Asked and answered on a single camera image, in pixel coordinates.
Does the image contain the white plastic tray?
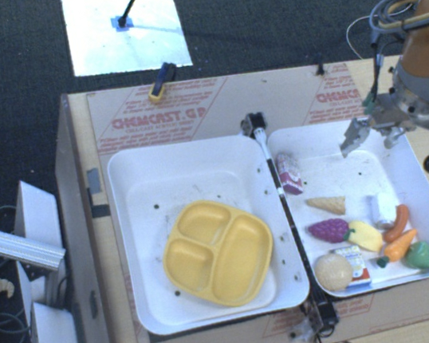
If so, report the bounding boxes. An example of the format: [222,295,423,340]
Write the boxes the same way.
[104,123,316,341]
[264,104,429,307]

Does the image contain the purple grapes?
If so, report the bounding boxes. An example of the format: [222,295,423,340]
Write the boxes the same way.
[307,216,352,248]

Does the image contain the beige pizza slice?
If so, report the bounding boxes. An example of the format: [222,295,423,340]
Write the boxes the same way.
[305,192,348,221]

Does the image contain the orange sausage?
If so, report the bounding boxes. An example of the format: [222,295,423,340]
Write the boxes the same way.
[378,202,415,245]

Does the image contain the beige round bread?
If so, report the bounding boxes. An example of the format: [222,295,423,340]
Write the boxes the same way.
[312,250,356,295]

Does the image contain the yellow toy pepper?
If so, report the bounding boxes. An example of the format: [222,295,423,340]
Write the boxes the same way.
[340,215,386,258]

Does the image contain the thin black and white rod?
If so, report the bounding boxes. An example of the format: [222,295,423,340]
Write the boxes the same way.
[252,120,331,321]

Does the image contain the orange carrot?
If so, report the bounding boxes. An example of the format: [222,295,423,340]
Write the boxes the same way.
[371,227,423,270]

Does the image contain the brown cardboard board, red print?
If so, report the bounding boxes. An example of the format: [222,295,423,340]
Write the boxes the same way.
[85,40,429,343]

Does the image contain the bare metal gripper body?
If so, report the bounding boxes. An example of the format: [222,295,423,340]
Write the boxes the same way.
[363,86,429,141]

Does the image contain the yellow divided plate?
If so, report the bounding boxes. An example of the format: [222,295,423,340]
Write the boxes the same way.
[153,189,284,318]

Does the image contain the green toy pepper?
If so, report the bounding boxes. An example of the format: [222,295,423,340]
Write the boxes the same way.
[399,239,429,273]

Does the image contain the white carton, blue orange print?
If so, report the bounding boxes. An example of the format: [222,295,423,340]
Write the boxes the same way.
[328,243,373,294]

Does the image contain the pink and white carton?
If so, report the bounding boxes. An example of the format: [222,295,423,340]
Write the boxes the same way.
[274,149,305,198]

